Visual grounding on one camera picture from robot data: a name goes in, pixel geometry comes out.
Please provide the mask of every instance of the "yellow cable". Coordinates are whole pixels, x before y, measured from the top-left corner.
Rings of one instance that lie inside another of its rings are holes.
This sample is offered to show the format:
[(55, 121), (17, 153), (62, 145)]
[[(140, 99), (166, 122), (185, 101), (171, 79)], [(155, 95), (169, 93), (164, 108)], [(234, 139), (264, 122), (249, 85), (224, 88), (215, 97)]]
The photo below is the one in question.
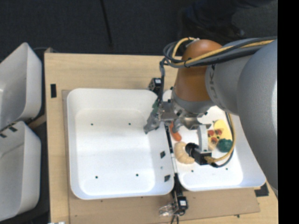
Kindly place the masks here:
[(220, 158), (205, 157), (205, 160), (208, 162), (208, 164), (211, 164), (213, 162), (218, 162), (218, 161), (221, 161), (221, 160), (224, 160), (224, 159), (228, 158), (231, 155), (231, 153), (233, 152), (234, 148), (235, 148), (235, 126), (234, 126), (232, 117), (230, 116), (229, 113), (228, 113), (228, 118), (229, 118), (229, 121), (230, 121), (230, 124), (231, 124), (232, 133), (233, 133), (232, 147), (230, 148), (230, 150), (224, 156), (222, 156)]
[[(172, 53), (172, 57), (175, 56), (177, 50), (178, 50), (178, 47), (180, 46), (181, 43), (183, 43), (184, 41), (188, 41), (188, 40), (195, 40), (195, 38), (183, 38), (181, 39), (177, 45), (175, 46), (174, 50), (173, 50), (173, 53)], [(269, 44), (270, 42), (272, 42), (274, 40), (267, 40), (267, 41), (261, 41), (261, 42), (254, 42), (254, 43), (251, 43), (251, 44), (248, 44), (248, 45), (244, 45), (240, 48), (246, 48), (246, 47), (253, 47), (253, 46), (262, 46), (262, 45), (266, 45), (266, 44)], [(190, 60), (187, 60), (187, 61), (184, 61), (184, 62), (179, 62), (179, 63), (172, 63), (173, 65), (175, 66), (180, 66), (180, 65), (185, 65), (185, 64), (189, 64), (189, 63), (192, 63), (192, 62), (195, 62), (195, 61), (198, 61), (198, 60), (201, 60), (201, 59), (204, 59), (206, 57), (209, 57), (209, 56), (212, 56), (212, 55), (215, 55), (215, 54), (218, 54), (222, 51), (225, 51), (229, 48), (231, 48), (233, 46), (228, 46), (228, 47), (222, 47), (220, 49), (217, 49), (217, 50), (213, 50), (213, 51), (210, 51), (208, 53), (205, 53), (201, 56), (198, 56), (196, 58), (193, 58), (193, 59), (190, 59)]]

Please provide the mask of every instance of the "wooden table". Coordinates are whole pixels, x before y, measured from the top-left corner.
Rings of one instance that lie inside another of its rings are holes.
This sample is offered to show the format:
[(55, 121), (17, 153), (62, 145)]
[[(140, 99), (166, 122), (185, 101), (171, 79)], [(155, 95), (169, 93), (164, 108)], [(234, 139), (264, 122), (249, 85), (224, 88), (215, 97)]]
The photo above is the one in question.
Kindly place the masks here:
[[(161, 56), (88, 55), (45, 53), (46, 120), (49, 156), (50, 221), (66, 224), (168, 223), (158, 208), (170, 195), (80, 200), (69, 188), (68, 155), (64, 139), (62, 91), (76, 88), (145, 89), (151, 78), (160, 77)], [(166, 67), (165, 89), (176, 77)], [(254, 189), (184, 192), (189, 209), (180, 217), (185, 224), (275, 224), (278, 201), (256, 198)]]

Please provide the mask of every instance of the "black floor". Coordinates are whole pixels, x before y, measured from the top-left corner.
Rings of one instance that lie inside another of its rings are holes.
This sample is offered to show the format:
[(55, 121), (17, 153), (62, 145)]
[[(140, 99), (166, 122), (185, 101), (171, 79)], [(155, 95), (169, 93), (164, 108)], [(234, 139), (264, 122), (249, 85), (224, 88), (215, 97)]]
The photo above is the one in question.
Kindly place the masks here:
[[(161, 55), (177, 39), (177, 11), (196, 0), (103, 1), (113, 46), (100, 0), (0, 0), (0, 61), (23, 42), (41, 59), (47, 47), (65, 53)], [(276, 36), (278, 0), (238, 12), (234, 22), (247, 37)], [(43, 212), (26, 224), (45, 224), (47, 218)]]

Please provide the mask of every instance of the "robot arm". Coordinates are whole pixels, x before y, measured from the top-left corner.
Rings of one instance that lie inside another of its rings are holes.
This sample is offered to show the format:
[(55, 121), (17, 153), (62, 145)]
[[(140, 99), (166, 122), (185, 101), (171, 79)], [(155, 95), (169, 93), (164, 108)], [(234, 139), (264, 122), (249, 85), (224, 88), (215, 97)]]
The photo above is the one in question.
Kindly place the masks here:
[[(147, 133), (157, 128), (161, 121), (173, 121), (174, 133), (182, 125), (198, 129), (201, 125), (198, 118), (213, 105), (239, 115), (248, 143), (278, 197), (277, 39), (258, 47), (254, 54), (243, 48), (245, 51), (240, 55), (238, 49), (230, 48), (253, 40), (232, 42), (224, 47), (209, 40), (191, 42), (182, 60), (192, 61), (201, 56), (199, 61), (209, 66), (186, 66), (187, 62), (181, 65), (171, 100), (157, 101), (144, 130)], [(223, 56), (220, 49), (232, 51)], [(213, 51), (217, 53), (204, 58), (204, 54)]]

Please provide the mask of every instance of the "shoe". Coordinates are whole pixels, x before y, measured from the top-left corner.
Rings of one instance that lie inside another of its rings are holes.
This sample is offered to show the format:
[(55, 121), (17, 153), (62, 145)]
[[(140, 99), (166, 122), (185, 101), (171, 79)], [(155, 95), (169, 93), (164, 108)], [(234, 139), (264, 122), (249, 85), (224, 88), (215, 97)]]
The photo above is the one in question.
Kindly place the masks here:
[(178, 40), (185, 37), (194, 37), (208, 39), (220, 45), (225, 45), (229, 42), (246, 38), (244, 31), (234, 24), (221, 27), (202, 27), (189, 19), (183, 9), (178, 13), (178, 26)]

